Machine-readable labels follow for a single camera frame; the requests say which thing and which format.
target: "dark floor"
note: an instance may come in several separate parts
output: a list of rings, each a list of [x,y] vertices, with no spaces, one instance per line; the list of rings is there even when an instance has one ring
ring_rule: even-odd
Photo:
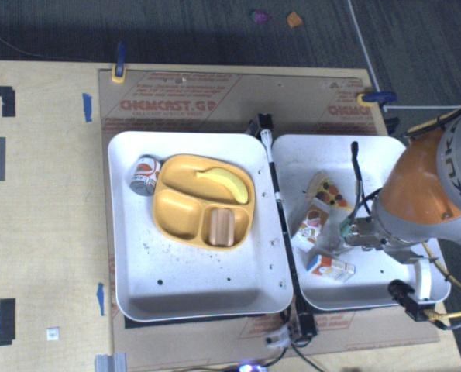
[[[461,0],[351,0],[382,91],[395,105],[461,105]],[[262,9],[272,19],[254,23]],[[304,23],[290,28],[297,12]],[[348,0],[0,0],[0,60],[127,62],[369,69]],[[393,136],[445,110],[388,110]],[[442,242],[461,280],[461,247]],[[461,309],[455,291],[446,300]],[[461,329],[455,331],[461,351]]]

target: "orange and white box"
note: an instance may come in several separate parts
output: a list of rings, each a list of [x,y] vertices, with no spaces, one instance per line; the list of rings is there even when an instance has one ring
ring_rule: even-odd
[[[356,266],[324,255],[316,255],[308,263],[306,270],[334,281],[346,282],[356,273]]]

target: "black corner marker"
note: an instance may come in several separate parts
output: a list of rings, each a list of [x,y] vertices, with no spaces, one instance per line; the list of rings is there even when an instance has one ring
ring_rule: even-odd
[[[15,338],[15,299],[0,299],[0,346],[12,344]]]
[[[2,100],[2,117],[15,117],[15,90],[12,87],[0,86]]]

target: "purple object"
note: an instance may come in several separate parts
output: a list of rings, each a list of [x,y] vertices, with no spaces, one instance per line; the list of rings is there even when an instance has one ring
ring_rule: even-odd
[[[260,9],[254,9],[250,13],[251,19],[255,23],[265,23],[271,19],[271,15],[268,12],[262,11]]]

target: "white tray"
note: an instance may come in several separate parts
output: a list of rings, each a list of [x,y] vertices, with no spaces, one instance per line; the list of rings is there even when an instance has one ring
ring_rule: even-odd
[[[212,251],[161,234],[152,197],[129,183],[144,154],[163,163],[187,153],[235,164],[253,179],[256,204],[246,241]],[[284,310],[293,288],[267,155],[244,134],[125,132],[108,146],[115,239],[116,297],[123,314],[138,322]]]
[[[346,200],[355,204],[355,176],[351,162],[353,141],[360,147],[358,161],[363,175],[365,194],[381,188],[387,180],[404,145],[388,136],[315,136],[284,135],[273,144],[281,197],[291,236],[293,236],[308,209],[305,191],[310,180],[319,172],[326,171]],[[294,249],[299,282],[304,298],[314,307],[326,310],[345,310],[396,305],[387,291],[388,284],[398,278],[415,287],[415,269],[393,260],[383,251],[362,251],[356,247],[338,256],[338,259],[356,265],[356,274],[346,283],[324,279],[305,270],[308,261],[316,253],[329,253],[332,243],[338,239],[339,223],[348,215],[343,210],[332,210],[322,229],[322,241],[309,253]],[[359,216],[366,216],[364,209]],[[441,256],[438,242],[428,242],[434,254]],[[413,250],[421,255],[422,246]],[[431,266],[431,297],[441,301],[449,295],[450,284],[434,265]]]

